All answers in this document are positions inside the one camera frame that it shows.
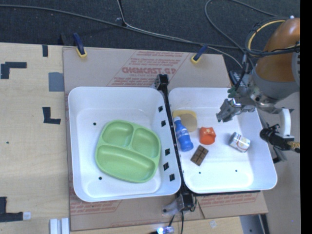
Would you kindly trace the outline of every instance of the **plastic bottle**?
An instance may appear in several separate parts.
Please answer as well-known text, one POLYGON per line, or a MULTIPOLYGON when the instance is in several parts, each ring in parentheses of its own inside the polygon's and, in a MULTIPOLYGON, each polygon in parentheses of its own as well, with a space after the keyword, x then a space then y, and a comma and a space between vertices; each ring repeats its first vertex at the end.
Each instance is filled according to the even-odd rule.
POLYGON ((181 150, 186 152, 193 149, 194 145, 191 142, 190 134, 186 127, 182 125, 181 118, 179 116, 174 118, 174 123, 176 138, 180 143, 181 150))

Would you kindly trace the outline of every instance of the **green divided plate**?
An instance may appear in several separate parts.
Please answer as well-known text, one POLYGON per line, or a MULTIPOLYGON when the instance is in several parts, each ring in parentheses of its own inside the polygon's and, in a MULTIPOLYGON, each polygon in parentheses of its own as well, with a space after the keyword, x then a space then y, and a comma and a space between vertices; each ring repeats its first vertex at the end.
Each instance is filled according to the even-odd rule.
POLYGON ((125 120, 113 120, 103 128, 96 149, 97 166, 115 178, 143 183, 157 168, 161 144, 150 129, 125 120))

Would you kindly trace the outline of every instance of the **white bin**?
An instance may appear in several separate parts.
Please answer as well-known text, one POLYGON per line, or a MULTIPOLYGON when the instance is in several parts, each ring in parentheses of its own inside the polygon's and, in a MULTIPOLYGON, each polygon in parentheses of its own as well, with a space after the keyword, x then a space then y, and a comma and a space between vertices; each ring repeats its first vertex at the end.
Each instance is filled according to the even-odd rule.
MULTIPOLYGON (((213 127, 215 143, 200 166, 190 161, 199 143, 191 133, 194 149, 179 151, 186 186, 199 194, 268 190, 277 176, 265 141, 260 139, 258 113, 243 113, 232 121, 217 122, 216 113, 227 97, 227 88, 175 88, 169 93, 171 111, 187 109, 197 114, 200 128, 213 127), (246 153, 228 145, 233 132, 251 140, 246 153)), ((171 130, 163 95, 154 88, 77 87, 69 93, 73 180, 76 195, 88 202, 175 194, 181 186, 171 130), (161 141, 155 176, 145 183, 131 183, 104 174, 96 165, 99 135, 111 120, 122 119, 153 130, 161 141)))
POLYGON ((77 87, 68 96, 73 183, 88 202, 172 195, 181 185, 162 94, 153 88, 77 87), (154 177, 131 183, 103 173, 95 162, 99 135, 106 123, 126 120, 153 130, 161 142, 154 177))

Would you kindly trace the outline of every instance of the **sponge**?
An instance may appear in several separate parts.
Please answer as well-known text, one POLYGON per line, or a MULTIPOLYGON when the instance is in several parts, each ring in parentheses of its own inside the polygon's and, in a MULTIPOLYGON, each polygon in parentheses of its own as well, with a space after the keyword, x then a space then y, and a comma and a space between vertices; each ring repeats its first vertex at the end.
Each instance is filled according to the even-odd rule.
POLYGON ((172 112, 173 118, 179 116, 181 123, 186 127, 189 132, 193 132, 197 129, 197 115, 191 110, 175 110, 172 112))

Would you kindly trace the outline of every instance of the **black cable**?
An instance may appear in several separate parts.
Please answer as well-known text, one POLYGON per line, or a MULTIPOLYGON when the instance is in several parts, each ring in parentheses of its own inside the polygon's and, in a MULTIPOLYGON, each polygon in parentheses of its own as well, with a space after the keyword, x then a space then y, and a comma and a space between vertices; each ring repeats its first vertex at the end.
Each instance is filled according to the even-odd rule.
POLYGON ((174 218, 175 218, 175 215, 172 216, 172 218, 171 218, 171 220, 170 220, 168 226, 171 226, 171 225, 172 225, 172 222, 173 222, 174 218))
POLYGON ((185 39, 181 39, 181 38, 177 38, 177 37, 172 37, 172 36, 167 36, 167 35, 162 35, 162 34, 158 34, 158 33, 153 33, 153 32, 149 32, 149 31, 140 30, 140 29, 135 28, 135 27, 129 27, 129 26, 124 27, 122 25, 115 24, 115 23, 112 23, 112 22, 109 22, 109 21, 96 19, 96 18, 92 18, 92 17, 89 17, 89 16, 84 16, 84 15, 81 15, 81 14, 68 12, 68 11, 63 11, 63 10, 57 10, 57 9, 51 9, 51 8, 45 8, 45 7, 38 7, 38 6, 15 5, 15 4, 0 4, 0 7, 4 7, 4 8, 21 8, 21 9, 36 9, 36 10, 50 11, 50 12, 70 15, 70 16, 74 16, 74 17, 79 17, 79 18, 83 18, 83 19, 88 19, 88 20, 92 20, 92 21, 96 21, 96 22, 100 22, 100 23, 105 23, 105 24, 108 24, 108 25, 111 25, 111 26, 114 26, 114 27, 135 31, 137 33, 141 33, 141 34, 144 34, 144 35, 149 35, 151 37, 156 37, 156 38, 161 38, 161 39, 166 39, 166 40, 172 40, 172 41, 177 41, 177 42, 181 42, 181 43, 188 43, 188 44, 193 44, 193 45, 199 45, 199 46, 208 45, 208 46, 212 46, 212 47, 216 47, 216 48, 237 49, 236 47, 233 47, 233 46, 224 46, 224 45, 207 44, 207 43, 202 43, 202 42, 189 41, 189 40, 185 40, 185 39))
POLYGON ((195 197, 194 206, 190 209, 190 212, 194 212, 197 206, 197 198, 195 197))
POLYGON ((118 2, 119 10, 121 13, 122 26, 127 26, 127 23, 126 23, 125 18, 123 16, 123 9, 122 9, 122 5, 121 5, 121 0, 117 0, 117 2, 118 2))
MULTIPOLYGON (((227 38, 230 42, 232 42, 238 49, 241 50, 241 52, 242 52, 243 54, 246 54, 246 50, 245 50, 244 48, 242 48, 236 41, 234 41, 232 38, 230 38, 228 35, 226 35, 226 34, 225 34, 221 29, 219 29, 219 28, 212 22, 212 20, 210 19, 209 15, 208 15, 208 5, 209 5, 211 2, 213 2, 213 1, 214 1, 214 0, 208 0, 208 1, 206 2, 206 4, 205 4, 205 15, 206 15, 207 20, 209 21, 209 23, 210 23, 220 34, 222 34, 225 38, 227 38)), ((253 7, 253 6, 251 6, 251 5, 248 5, 248 4, 246 4, 246 3, 243 3, 243 2, 240 2, 240 1, 237 1, 237 0, 227 0, 227 1, 231 1, 231 2, 234 2, 234 3, 240 4, 240 5, 246 6, 246 7, 250 8, 250 9, 253 9, 253 10, 257 11, 257 12, 266 14, 266 15, 268 15, 268 16, 275 16, 274 14, 265 12, 265 11, 260 10, 260 9, 257 9, 257 8, 255 8, 255 7, 253 7)), ((252 60, 251 60, 250 58, 248 58, 248 61, 249 61, 249 63, 251 64, 251 66, 253 67, 254 64, 253 64, 252 60)))
POLYGON ((286 53, 292 53, 292 52, 300 52, 300 43, 296 42, 294 46, 291 46, 289 48, 284 49, 274 49, 270 52, 268 51, 257 51, 251 49, 251 43, 254 37, 258 32, 260 32, 265 27, 274 24, 274 23, 283 23, 289 18, 286 17, 272 17, 270 19, 265 19, 259 23, 256 23, 253 27, 253 29, 249 32, 249 34, 246 37, 245 41, 245 49, 246 52, 252 56, 256 57, 265 57, 265 56, 273 56, 273 55, 280 55, 280 54, 286 54, 286 53))
POLYGON ((184 226, 184 213, 183 213, 183 211, 181 211, 181 214, 182 214, 182 223, 181 223, 181 232, 180 232, 180 234, 183 233, 183 226, 184 226))
MULTIPOLYGON (((130 27, 130 28, 132 28, 132 29, 136 29, 136 30, 140 30, 140 31, 143 31, 143 32, 145 32, 145 33, 150 33, 150 32, 148 32, 148 31, 145 31, 145 30, 142 30, 142 29, 138 29, 138 28, 136 28, 136 27, 133 27, 133 26, 131 26, 130 24, 128 24, 126 21, 125 21, 125 17, 124 17, 124 14, 123 14, 123 10, 122 10, 122 5, 121 5, 121 0, 117 0, 117 3, 118 3, 118 6, 119 6, 119 10, 120 10, 120 14, 121 14, 121 17, 122 17, 122 20, 124 21, 124 23, 125 23, 125 25, 127 26, 127 27, 130 27)), ((224 55, 226 55, 226 56, 229 56, 230 58, 232 58, 241 68, 243 68, 242 66, 241 66, 241 64, 233 57, 233 56, 230 56, 229 54, 227 54, 227 53, 225 53, 225 52, 223 52, 223 51, 220 51, 220 50, 218 50, 218 49, 215 49, 215 48, 213 48, 212 46, 213 45, 211 45, 211 44, 200 44, 202 47, 203 46, 206 46, 206 47, 208 47, 208 48, 210 48, 210 49, 212 49, 212 50, 215 50, 215 51, 217 51, 217 52, 220 52, 220 53, 222 53, 222 54, 224 54, 224 55)))

